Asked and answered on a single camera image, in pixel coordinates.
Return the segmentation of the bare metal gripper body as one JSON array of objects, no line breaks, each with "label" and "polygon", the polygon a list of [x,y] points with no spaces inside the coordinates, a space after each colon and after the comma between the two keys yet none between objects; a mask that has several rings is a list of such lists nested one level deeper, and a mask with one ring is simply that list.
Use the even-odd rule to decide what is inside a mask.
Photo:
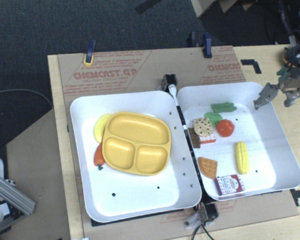
[{"label": "bare metal gripper body", "polygon": [[278,79],[280,89],[287,98],[300,97],[300,67],[284,69]]}]

